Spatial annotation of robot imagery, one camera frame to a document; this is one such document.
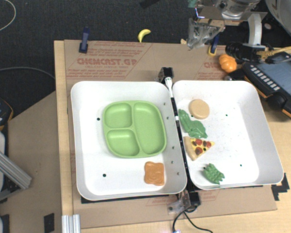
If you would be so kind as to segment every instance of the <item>wooden edge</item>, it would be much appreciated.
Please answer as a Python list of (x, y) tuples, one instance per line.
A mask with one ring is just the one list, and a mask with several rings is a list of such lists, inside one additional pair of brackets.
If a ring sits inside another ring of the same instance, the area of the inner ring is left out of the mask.
[(65, 75), (65, 43), (54, 41), (55, 77), (58, 117), (58, 140), (62, 215), (73, 215), (69, 127), (67, 114), (67, 90)]

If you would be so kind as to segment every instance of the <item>toy pizza slice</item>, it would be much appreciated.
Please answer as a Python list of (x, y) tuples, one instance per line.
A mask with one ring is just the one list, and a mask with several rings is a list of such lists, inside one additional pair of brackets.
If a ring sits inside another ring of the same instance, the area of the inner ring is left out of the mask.
[(211, 146), (214, 145), (214, 142), (191, 138), (189, 136), (185, 136), (183, 140), (185, 150), (192, 161), (203, 155)]

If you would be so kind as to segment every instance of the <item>pepperoni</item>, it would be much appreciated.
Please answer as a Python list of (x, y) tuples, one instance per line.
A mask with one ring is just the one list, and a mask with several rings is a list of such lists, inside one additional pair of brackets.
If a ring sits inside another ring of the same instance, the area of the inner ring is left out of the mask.
[(195, 142), (198, 144), (198, 145), (202, 145), (203, 141), (201, 139), (196, 139)]
[(197, 155), (200, 155), (202, 152), (203, 152), (203, 150), (202, 150), (200, 147), (197, 147), (197, 148), (195, 149), (195, 153), (196, 153)]

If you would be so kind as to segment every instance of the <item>wooden table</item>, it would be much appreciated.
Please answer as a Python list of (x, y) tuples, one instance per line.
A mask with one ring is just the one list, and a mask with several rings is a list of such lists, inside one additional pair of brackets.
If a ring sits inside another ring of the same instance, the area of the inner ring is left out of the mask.
[[(58, 115), (58, 137), (61, 175), (62, 215), (73, 215), (72, 183), (70, 169), (69, 132), (67, 115), (67, 93), (65, 78), (64, 41), (54, 42), (56, 95)], [(201, 228), (214, 233), (291, 233), (291, 120), (280, 112), (272, 111), (262, 103), (290, 189), (280, 193), (276, 202), (277, 210), (269, 212), (248, 213), (240, 215), (213, 216), (194, 218), (192, 221)], [(176, 229), (181, 232), (200, 232), (188, 220), (178, 220)], [(172, 232), (172, 221), (83, 229), (83, 233), (148, 233)]]

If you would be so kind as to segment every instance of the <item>green plate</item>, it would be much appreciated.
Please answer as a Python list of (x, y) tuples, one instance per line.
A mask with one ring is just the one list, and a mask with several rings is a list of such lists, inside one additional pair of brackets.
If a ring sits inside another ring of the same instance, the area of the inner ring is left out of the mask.
[(119, 157), (154, 156), (166, 147), (161, 113), (150, 102), (111, 103), (104, 109), (102, 120), (108, 148)]

